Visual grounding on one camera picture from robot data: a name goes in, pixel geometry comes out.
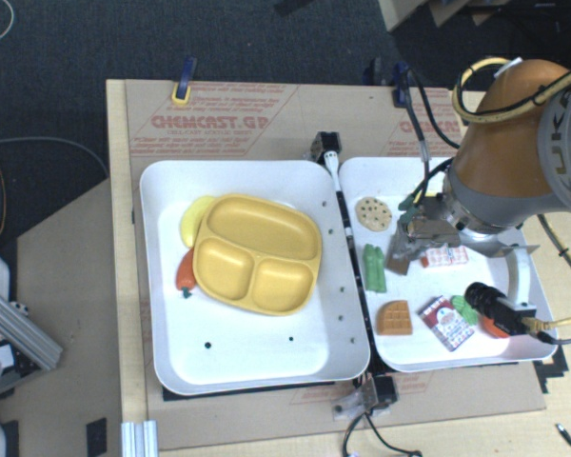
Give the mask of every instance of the brown waffle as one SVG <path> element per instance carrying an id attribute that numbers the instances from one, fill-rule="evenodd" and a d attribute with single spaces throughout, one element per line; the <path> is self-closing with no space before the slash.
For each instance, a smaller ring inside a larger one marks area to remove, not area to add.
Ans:
<path id="1" fill-rule="evenodd" d="M 379 310 L 377 328 L 380 335 L 411 335 L 408 302 L 398 300 L 383 305 Z"/>

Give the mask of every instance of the white wire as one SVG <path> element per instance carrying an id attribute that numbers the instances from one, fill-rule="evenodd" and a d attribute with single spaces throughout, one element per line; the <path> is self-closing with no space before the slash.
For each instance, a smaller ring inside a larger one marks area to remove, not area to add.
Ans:
<path id="1" fill-rule="evenodd" d="M 4 29 L 4 30 L 2 31 L 2 33 L 0 34 L 0 40 L 1 40 L 1 39 L 4 38 L 4 37 L 10 32 L 10 30 L 12 29 L 12 25 L 13 25 L 14 22 L 15 22 L 15 10 L 14 10 L 14 8 L 12 7 L 12 5 L 10 4 L 9 0 L 0 0 L 0 1 L 1 1 L 1 2 L 4 2 L 4 4 L 9 8 L 9 11 L 10 11 L 10 22 L 9 22 L 9 24 L 7 25 L 7 28 Z"/>

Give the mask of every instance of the yellow plate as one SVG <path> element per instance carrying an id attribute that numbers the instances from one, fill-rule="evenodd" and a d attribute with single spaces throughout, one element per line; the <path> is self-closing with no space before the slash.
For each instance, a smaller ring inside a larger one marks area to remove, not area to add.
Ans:
<path id="1" fill-rule="evenodd" d="M 204 216 L 193 269 L 202 290 L 270 315 L 301 309 L 315 288 L 322 237 L 305 214 L 242 194 L 221 196 Z"/>

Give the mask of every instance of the cookie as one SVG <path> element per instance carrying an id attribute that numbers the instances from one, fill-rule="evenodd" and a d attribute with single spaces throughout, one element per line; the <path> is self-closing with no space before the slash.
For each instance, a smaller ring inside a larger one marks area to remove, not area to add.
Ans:
<path id="1" fill-rule="evenodd" d="M 379 335 L 411 335 L 412 322 L 406 300 L 391 301 L 379 310 L 377 318 Z"/>
<path id="2" fill-rule="evenodd" d="M 374 232 L 387 230 L 391 224 L 391 210 L 378 198 L 362 198 L 355 206 L 355 213 L 360 224 Z"/>

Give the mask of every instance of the blue and yellow clamp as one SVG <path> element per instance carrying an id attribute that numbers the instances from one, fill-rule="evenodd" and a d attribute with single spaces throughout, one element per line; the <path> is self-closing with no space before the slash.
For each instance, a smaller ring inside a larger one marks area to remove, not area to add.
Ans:
<path id="1" fill-rule="evenodd" d="M 190 99 L 190 81 L 194 75 L 194 71 L 197 68 L 197 58 L 189 56 L 184 62 L 184 69 L 182 70 L 182 76 L 180 77 L 180 82 L 176 83 L 173 87 L 173 92 L 171 93 L 171 101 L 178 106 L 183 106 L 188 103 Z"/>

